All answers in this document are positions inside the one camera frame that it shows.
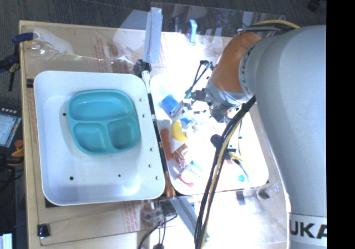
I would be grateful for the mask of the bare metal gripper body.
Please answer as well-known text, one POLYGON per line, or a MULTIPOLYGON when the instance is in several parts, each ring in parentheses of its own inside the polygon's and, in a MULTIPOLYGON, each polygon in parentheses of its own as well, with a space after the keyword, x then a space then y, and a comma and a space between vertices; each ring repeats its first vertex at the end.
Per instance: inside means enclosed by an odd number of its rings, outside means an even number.
POLYGON ((209 100, 208 102, 210 115, 218 122, 222 123, 227 118, 227 112, 236 107, 235 101, 218 101, 209 100))

